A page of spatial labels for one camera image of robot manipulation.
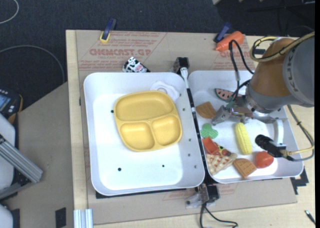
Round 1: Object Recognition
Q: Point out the black block with thin wires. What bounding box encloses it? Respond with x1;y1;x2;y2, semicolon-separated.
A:
171;56;190;73
184;183;221;209

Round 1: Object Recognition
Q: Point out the black pen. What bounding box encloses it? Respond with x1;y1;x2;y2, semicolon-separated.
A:
304;209;316;225

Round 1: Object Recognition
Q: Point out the white fried egg toy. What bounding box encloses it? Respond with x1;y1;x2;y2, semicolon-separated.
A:
149;80;181;102

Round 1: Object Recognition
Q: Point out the white plastic tray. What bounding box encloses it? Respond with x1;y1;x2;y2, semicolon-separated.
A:
83;71;206;196
187;69;305;184

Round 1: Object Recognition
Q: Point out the pizza slice toy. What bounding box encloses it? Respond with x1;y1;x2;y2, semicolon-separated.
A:
204;144;238;176

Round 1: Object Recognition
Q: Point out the watermelon slice toy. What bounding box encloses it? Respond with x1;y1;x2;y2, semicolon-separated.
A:
214;87;244;103

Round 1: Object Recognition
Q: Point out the black cylinder on white bracket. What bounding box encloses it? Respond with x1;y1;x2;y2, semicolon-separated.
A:
254;118;288;159

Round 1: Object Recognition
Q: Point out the brown cardboard board red print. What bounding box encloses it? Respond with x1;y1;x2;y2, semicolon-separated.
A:
74;29;299;226

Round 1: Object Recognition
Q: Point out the yellow corn cob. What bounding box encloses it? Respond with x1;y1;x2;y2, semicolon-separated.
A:
234;121;253;156

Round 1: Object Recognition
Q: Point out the black and white cow-print carton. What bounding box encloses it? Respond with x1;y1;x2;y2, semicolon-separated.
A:
121;56;151;74

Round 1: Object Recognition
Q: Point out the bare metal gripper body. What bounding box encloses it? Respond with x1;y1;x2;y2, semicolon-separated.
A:
229;96;277;124

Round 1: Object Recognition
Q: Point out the yellow divided plate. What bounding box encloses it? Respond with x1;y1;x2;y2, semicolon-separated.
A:
113;90;184;153

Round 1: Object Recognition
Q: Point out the brown waffle piece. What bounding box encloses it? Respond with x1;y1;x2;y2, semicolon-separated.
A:
195;101;217;119
232;157;258;179

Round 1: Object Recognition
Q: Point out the red tomato toy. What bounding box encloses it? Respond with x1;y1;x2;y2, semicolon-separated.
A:
254;150;275;169

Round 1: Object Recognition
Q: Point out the thin black and white rod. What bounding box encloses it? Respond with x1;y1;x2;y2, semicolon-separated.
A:
180;67;209;186

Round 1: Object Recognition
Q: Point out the green broccoli toy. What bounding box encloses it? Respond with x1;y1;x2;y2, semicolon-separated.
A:
199;122;219;139

